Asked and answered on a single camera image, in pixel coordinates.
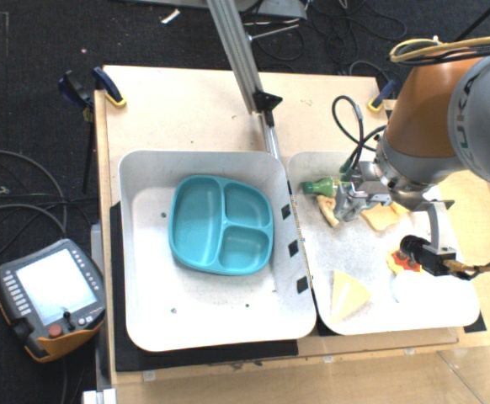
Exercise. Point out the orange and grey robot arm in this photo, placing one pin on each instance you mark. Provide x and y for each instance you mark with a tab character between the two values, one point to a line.
426	112

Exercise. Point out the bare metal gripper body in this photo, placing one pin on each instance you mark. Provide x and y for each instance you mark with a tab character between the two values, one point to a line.
371	183

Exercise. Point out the blue divided plate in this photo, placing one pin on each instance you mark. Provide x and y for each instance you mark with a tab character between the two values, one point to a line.
198	221

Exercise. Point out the thin black and white rod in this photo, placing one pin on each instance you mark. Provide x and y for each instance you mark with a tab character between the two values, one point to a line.
273	143

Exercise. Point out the red and yellow pizza slice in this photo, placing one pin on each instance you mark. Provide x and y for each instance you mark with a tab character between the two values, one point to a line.
396	264

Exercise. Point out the beige curved toy food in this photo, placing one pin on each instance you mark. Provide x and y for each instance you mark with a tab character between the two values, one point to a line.
327	211

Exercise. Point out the white plastic tray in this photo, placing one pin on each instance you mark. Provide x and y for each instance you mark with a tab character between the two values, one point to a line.
156	293
354	251

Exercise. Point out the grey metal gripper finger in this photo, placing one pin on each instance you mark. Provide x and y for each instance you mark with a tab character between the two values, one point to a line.
353	213
340	202

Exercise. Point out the pale wood board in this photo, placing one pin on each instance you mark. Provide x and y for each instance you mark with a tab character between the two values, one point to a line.
186	107

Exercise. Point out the black cylinder on white bracket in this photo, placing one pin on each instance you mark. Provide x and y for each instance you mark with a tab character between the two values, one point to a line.
428	255

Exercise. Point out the tan bread slice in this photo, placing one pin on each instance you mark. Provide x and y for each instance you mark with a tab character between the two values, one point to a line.
379	219

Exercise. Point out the green bottle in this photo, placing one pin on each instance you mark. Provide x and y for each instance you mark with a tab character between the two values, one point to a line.
323	185

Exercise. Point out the pale yellow cheese wedge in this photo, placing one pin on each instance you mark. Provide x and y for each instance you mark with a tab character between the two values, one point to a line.
346	295

